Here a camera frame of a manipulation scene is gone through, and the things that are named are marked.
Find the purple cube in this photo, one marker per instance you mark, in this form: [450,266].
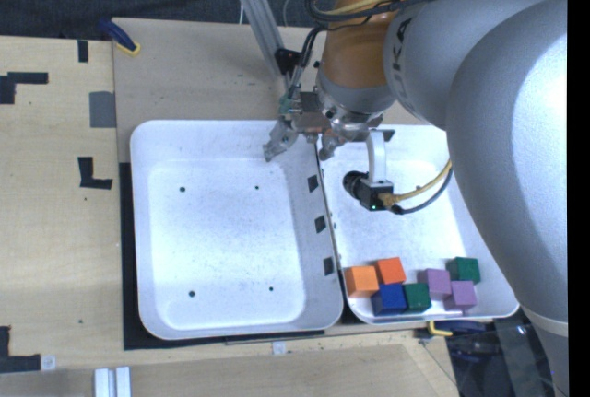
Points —
[435,282]
[462,295]

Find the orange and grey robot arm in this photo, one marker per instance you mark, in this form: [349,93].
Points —
[498,109]

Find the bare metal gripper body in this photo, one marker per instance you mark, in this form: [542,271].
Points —
[343,121]

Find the white plastic tray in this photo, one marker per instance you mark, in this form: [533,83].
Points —
[396,238]
[226,243]

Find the blue cube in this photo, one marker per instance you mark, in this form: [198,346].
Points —
[390,299]

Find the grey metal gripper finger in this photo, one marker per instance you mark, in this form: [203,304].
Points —
[279,142]
[329,147]

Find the green cube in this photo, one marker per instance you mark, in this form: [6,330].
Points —
[464,269]
[418,296]

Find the orange cube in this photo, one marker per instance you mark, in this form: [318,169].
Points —
[361,281]
[391,270]

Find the black cylinder on white bracket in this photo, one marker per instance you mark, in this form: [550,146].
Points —
[375,190]

